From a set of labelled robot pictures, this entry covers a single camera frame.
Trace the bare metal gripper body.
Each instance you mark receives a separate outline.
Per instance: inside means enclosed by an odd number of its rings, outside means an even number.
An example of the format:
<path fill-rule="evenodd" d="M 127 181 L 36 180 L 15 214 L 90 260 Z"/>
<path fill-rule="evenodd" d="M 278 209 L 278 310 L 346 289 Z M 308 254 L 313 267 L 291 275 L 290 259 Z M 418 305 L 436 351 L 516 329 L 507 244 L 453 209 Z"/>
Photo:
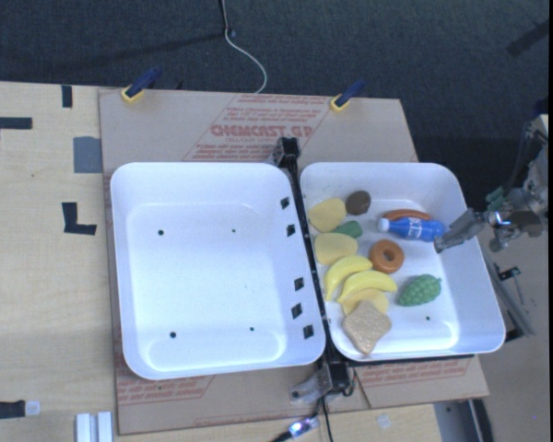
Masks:
<path fill-rule="evenodd" d="M 541 236 L 548 230 L 546 191 L 534 196 L 525 188 L 499 187 L 486 196 L 488 224 L 493 231 L 489 242 L 492 252 L 505 250 L 511 241 L 522 235 Z"/>

